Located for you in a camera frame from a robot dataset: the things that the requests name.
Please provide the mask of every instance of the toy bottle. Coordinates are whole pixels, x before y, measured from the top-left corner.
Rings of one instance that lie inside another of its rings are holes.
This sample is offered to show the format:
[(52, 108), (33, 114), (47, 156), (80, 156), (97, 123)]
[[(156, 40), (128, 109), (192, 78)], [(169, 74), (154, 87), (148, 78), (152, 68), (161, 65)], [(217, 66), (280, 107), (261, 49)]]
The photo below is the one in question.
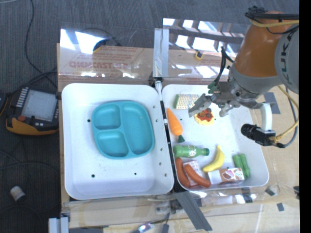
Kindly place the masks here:
[(176, 145), (173, 147), (173, 152), (174, 152), (174, 157), (178, 158), (178, 157), (196, 157), (198, 155), (209, 155), (209, 149), (204, 148), (198, 148), (196, 146), (193, 145)]

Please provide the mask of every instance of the banana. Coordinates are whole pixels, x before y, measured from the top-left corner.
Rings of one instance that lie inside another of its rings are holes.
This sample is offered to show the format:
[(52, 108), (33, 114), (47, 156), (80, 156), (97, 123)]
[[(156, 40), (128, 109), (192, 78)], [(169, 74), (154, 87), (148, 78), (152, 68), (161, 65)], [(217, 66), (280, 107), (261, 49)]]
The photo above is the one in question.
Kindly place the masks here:
[(215, 159), (211, 163), (204, 166), (202, 168), (202, 170), (205, 173), (207, 173), (207, 172), (211, 172), (211, 171), (220, 169), (222, 167), (222, 165), (224, 164), (224, 161), (225, 161), (225, 154), (221, 150), (220, 146), (218, 145)]

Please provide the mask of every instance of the toy carrot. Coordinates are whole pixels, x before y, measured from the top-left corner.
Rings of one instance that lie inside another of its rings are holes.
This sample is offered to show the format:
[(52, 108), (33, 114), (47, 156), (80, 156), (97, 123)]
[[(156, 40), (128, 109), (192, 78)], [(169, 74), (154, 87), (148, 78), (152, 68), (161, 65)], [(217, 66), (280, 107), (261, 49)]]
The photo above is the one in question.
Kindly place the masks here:
[(167, 108), (167, 118), (169, 120), (169, 125), (172, 133), (176, 136), (178, 136), (178, 142), (184, 142), (185, 139), (181, 135), (183, 132), (183, 128), (178, 121), (177, 117), (174, 115), (174, 113), (170, 110), (170, 108)]

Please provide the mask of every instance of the sausage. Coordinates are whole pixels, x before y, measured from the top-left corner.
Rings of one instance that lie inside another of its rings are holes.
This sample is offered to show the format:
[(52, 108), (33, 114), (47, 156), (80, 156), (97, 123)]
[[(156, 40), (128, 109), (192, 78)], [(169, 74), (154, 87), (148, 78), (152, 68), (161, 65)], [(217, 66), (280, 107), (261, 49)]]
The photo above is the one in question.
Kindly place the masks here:
[(184, 169), (185, 172), (189, 175), (191, 179), (193, 179), (194, 182), (206, 188), (210, 187), (210, 181), (198, 175), (189, 164), (186, 164)]
[(181, 158), (176, 158), (175, 159), (175, 164), (176, 164), (177, 177), (179, 179), (179, 182), (184, 187), (190, 187), (190, 181), (188, 180), (188, 178), (185, 175), (182, 159)]

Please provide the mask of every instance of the blue object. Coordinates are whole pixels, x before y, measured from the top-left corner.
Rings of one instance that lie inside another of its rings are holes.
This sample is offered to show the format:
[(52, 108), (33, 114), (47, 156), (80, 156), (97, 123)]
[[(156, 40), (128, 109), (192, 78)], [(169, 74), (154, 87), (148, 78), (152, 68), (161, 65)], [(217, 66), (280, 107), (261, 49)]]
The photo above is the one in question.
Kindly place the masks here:
[(143, 156), (155, 145), (149, 114), (137, 102), (104, 103), (92, 114), (92, 128), (100, 153), (110, 159)]

